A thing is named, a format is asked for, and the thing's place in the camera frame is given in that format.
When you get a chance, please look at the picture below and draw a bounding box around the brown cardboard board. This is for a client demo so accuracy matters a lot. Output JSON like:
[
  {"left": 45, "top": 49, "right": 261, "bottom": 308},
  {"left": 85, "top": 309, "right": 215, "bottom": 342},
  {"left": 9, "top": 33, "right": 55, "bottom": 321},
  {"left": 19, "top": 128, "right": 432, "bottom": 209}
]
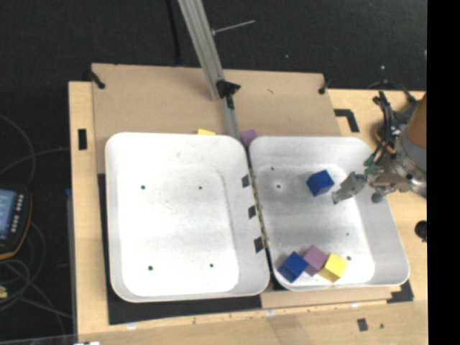
[{"left": 91, "top": 63, "right": 397, "bottom": 310}]

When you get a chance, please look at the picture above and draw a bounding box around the white plastic tray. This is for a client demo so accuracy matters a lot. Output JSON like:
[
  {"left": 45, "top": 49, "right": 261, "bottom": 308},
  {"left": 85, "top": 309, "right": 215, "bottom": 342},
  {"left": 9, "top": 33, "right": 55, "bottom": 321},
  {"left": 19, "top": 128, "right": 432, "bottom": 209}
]
[
  {"left": 104, "top": 132, "right": 272, "bottom": 303},
  {"left": 247, "top": 135, "right": 411, "bottom": 293}
]

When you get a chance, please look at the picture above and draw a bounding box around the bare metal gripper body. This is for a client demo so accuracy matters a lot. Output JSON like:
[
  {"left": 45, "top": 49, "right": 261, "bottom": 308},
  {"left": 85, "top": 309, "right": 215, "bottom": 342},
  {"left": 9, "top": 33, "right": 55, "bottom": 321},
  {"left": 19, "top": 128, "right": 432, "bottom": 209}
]
[{"left": 364, "top": 153, "right": 428, "bottom": 198}]

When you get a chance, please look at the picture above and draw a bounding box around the purple cube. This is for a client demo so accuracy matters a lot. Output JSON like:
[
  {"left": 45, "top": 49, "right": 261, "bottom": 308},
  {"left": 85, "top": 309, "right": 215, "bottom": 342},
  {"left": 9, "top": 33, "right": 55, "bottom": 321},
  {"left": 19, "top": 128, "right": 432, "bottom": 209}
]
[
  {"left": 302, "top": 244, "right": 329, "bottom": 277},
  {"left": 239, "top": 129, "right": 259, "bottom": 150}
]

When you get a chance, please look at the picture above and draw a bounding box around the blue cube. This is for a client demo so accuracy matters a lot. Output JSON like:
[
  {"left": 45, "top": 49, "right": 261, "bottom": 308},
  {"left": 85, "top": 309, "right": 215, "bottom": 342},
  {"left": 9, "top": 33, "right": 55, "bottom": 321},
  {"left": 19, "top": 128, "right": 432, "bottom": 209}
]
[
  {"left": 277, "top": 251, "right": 309, "bottom": 284},
  {"left": 305, "top": 169, "right": 336, "bottom": 198}
]

